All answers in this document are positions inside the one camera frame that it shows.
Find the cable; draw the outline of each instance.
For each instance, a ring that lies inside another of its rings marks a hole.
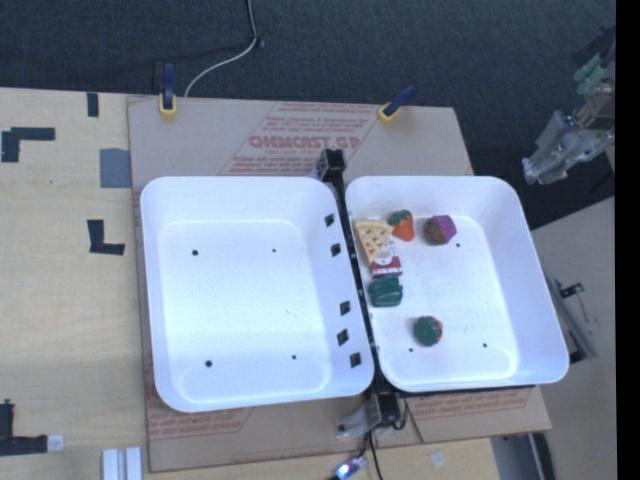
[[[198,76],[196,76],[193,80],[191,80],[191,82],[187,86],[186,91],[184,91],[184,97],[185,98],[187,98],[189,96],[189,92],[191,92],[191,89],[193,88],[193,86],[202,77],[204,77],[205,75],[208,75],[212,71],[214,71],[214,70],[216,70],[216,69],[218,69],[218,68],[220,68],[222,66],[230,64],[231,62],[234,62],[234,61],[244,57],[251,50],[253,50],[253,48],[256,46],[256,44],[258,44],[259,37],[258,37],[258,31],[257,31],[257,28],[256,28],[256,23],[255,23],[255,20],[253,18],[253,9],[252,9],[252,5],[251,5],[251,0],[245,0],[245,3],[247,5],[247,12],[249,13],[249,22],[251,24],[251,32],[253,33],[253,39],[251,40],[251,44],[249,44],[249,46],[247,48],[245,48],[244,51],[242,51],[241,53],[239,53],[235,57],[232,57],[232,58],[227,59],[225,61],[219,62],[218,64],[214,64],[213,66],[209,66],[207,69],[202,71]]]
[[[395,422],[393,424],[393,428],[396,430],[402,430],[404,426],[407,424],[407,419],[409,418],[409,404],[407,401],[404,401],[404,412],[402,413],[402,421],[398,424]]]
[[[373,430],[369,430],[369,444],[371,445],[371,454],[373,455],[373,463],[376,466],[376,472],[378,473],[378,478],[380,480],[384,480],[382,478],[382,473],[380,472],[380,464],[378,464],[378,455],[376,454],[376,447],[373,444]]]
[[[369,432],[367,432],[362,438],[362,445],[360,446],[360,453],[357,457],[362,457],[365,453],[367,453],[367,446],[369,444]]]

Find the purple toy fruit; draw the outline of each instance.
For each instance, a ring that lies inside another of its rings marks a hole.
[[[431,245],[443,245],[458,232],[448,215],[436,215],[424,223],[424,236]]]

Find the black tape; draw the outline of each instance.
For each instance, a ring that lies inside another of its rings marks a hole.
[[[11,127],[11,133],[19,140],[55,140],[55,128]]]
[[[11,132],[2,132],[2,154],[0,161],[17,162],[20,155],[20,139]]]
[[[125,244],[104,243],[103,220],[88,220],[87,226],[89,227],[89,239],[91,241],[89,252],[95,252],[99,254],[115,254],[118,256],[122,256],[124,254]]]
[[[20,157],[21,140],[46,140],[56,138],[55,128],[25,128],[12,127],[10,131],[2,132],[2,149],[0,161],[15,163]]]
[[[95,92],[87,93],[87,115],[89,117],[98,117],[100,115],[98,94]]]
[[[14,407],[14,404],[10,403],[9,400],[5,400],[3,404],[0,404],[0,456],[46,453],[48,450],[47,436],[14,437]]]

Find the blue clamp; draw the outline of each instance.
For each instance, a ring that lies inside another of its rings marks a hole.
[[[385,123],[388,123],[396,117],[398,110],[402,105],[406,105],[411,98],[416,95],[416,88],[413,85],[407,87],[404,91],[398,94],[393,101],[383,105],[378,109],[378,118]]]
[[[173,92],[174,69],[173,64],[164,64],[162,67],[162,92],[158,97],[160,113],[171,116],[176,113],[177,99]]]

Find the wooden table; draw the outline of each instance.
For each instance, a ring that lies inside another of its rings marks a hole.
[[[0,163],[0,399],[16,404],[16,436],[64,436],[61,452],[0,457],[0,477],[99,478],[103,449],[133,446],[145,478],[330,478],[348,456],[148,472],[132,193],[102,189],[99,172],[101,149],[129,149],[126,98],[100,94],[96,118],[85,93],[0,89],[0,130],[56,130]],[[122,256],[89,253],[89,219],[108,223],[105,241],[126,244]],[[489,439],[378,456],[387,480],[498,478]]]

